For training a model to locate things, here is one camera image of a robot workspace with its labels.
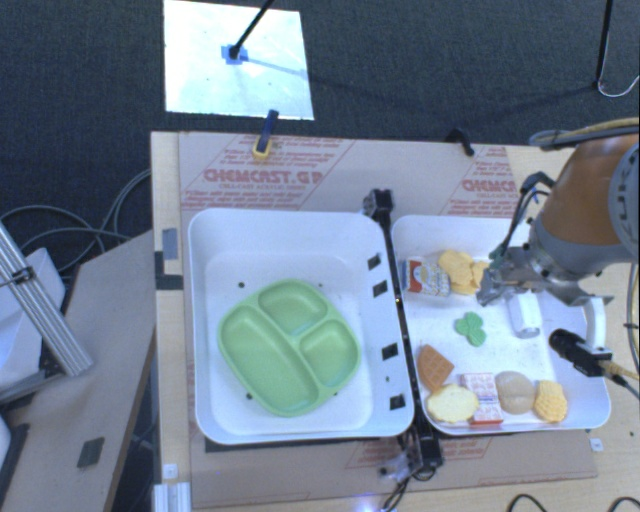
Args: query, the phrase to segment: green clover-shaped object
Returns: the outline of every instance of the green clover-shaped object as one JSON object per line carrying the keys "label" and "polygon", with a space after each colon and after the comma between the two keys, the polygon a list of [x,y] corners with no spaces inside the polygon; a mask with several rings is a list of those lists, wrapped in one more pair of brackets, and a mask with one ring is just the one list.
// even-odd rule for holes
{"label": "green clover-shaped object", "polygon": [[454,327],[456,332],[466,336],[474,347],[479,347],[487,339],[487,333],[481,329],[482,318],[476,313],[465,313],[464,317],[456,320]]}

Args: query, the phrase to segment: green divided plate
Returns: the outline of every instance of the green divided plate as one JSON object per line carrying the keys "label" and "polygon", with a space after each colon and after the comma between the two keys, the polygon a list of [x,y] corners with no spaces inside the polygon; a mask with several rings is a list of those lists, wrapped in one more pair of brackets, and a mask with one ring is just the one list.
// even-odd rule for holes
{"label": "green divided plate", "polygon": [[297,279],[237,304],[218,326],[218,347],[253,398],[288,417],[312,411],[344,387],[361,357],[342,315]]}

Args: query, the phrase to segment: white tray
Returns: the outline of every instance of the white tray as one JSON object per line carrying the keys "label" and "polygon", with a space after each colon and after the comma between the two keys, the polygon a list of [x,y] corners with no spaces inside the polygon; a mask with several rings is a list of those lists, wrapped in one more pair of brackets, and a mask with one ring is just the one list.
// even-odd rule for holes
{"label": "white tray", "polygon": [[[223,444],[393,436],[414,414],[385,241],[352,213],[211,209],[190,223],[195,411],[202,432]],[[379,262],[369,269],[369,260]],[[234,376],[216,331],[224,314],[262,287],[301,279],[326,295],[361,342],[353,379],[318,409],[293,418],[269,413]],[[373,287],[388,291],[374,297]],[[396,345],[384,359],[382,349]],[[396,407],[394,397],[403,397]]]}
{"label": "white tray", "polygon": [[[509,220],[493,218],[406,216],[393,227],[393,243],[398,262],[422,256],[435,262],[446,249],[469,253],[474,259],[488,260],[488,254],[502,241]],[[526,241],[528,226],[519,228],[512,244]],[[468,422],[447,424],[435,421],[426,410],[429,390],[420,384],[423,410],[433,425],[450,435],[495,434],[533,430],[589,429],[603,425],[610,413],[610,401],[603,378],[588,378],[561,359],[548,344],[557,328],[586,336],[581,308],[570,308],[547,293],[539,294],[542,332],[535,338],[520,339],[512,331],[504,302],[481,307],[475,296],[451,294],[430,297],[407,292],[403,301],[414,360],[424,344],[430,344],[449,359],[455,368],[446,383],[459,383],[460,375],[472,372],[519,371],[532,381],[555,380],[562,384],[569,403],[567,417],[560,423],[545,423],[534,413],[503,413],[500,425],[470,426]],[[487,341],[473,347],[453,329],[456,319],[467,311],[484,320]]]}

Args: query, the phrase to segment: dark floor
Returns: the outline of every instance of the dark floor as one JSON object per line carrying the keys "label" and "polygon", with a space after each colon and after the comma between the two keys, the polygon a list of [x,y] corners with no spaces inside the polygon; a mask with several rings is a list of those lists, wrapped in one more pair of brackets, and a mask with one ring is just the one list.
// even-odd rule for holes
{"label": "dark floor", "polygon": [[[149,168],[151,131],[260,130],[257,119],[165,111],[162,5],[0,3],[0,216],[45,204],[101,227],[123,187]],[[525,144],[540,130],[638,115],[637,87],[618,99],[592,88],[604,0],[281,0],[275,7],[301,13],[316,116],[280,121],[278,133],[442,140],[459,127],[473,142]],[[638,73],[639,21],[640,2],[615,4],[605,73],[612,92]],[[76,225],[41,210],[4,222],[19,244]],[[144,179],[127,196],[117,230],[150,227]],[[87,236],[39,242],[62,266],[81,254]],[[132,444],[114,510],[148,509],[149,400],[136,428],[149,437]]]}

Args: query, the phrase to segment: black carpet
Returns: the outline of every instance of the black carpet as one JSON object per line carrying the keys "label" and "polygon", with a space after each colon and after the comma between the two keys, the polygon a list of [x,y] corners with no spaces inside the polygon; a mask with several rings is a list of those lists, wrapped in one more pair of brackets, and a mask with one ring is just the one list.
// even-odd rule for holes
{"label": "black carpet", "polygon": [[[260,6],[260,0],[217,3]],[[282,0],[298,10],[315,121],[278,133],[526,144],[540,130],[638,115],[638,88],[610,99],[592,88],[605,0]],[[640,3],[616,2],[607,88],[638,73]],[[122,187],[149,167],[153,130],[258,132],[257,119],[164,110],[160,0],[0,2],[0,215],[64,207],[101,225]],[[151,227],[148,181],[120,229]],[[56,214],[5,219],[18,243]],[[43,240],[58,264],[87,235]]]}

